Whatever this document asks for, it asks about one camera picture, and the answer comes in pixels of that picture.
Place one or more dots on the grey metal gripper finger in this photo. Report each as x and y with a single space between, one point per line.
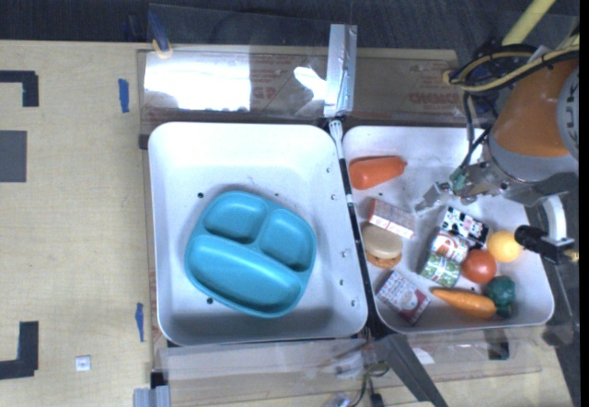
468 200
432 195

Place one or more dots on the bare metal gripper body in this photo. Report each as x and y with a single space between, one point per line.
481 182

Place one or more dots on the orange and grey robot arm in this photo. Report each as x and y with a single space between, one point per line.
529 110

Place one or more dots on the black and white carton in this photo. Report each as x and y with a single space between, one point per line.
465 225

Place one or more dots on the white plastic tray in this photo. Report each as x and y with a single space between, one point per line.
257 156
428 152

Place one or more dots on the white and orange carton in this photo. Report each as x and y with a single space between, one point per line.
391 218

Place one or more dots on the red and white can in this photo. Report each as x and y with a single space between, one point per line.
448 246

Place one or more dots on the yellow orange fruit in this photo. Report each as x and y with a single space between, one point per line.
504 246

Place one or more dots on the orange sausage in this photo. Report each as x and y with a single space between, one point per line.
375 171

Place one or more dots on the red tomato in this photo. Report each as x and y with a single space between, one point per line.
479 266

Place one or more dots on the green and white can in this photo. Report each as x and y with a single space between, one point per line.
441 270

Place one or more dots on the green broccoli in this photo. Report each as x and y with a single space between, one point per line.
500 292

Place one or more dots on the orange carrot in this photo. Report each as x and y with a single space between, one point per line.
467 302

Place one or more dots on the red and white carton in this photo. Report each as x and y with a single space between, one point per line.
404 298

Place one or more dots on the blue divided plate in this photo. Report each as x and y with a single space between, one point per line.
244 267

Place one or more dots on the small white square tag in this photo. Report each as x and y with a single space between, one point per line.
83 363

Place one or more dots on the black cylinder on white bracket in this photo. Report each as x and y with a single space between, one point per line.
540 240

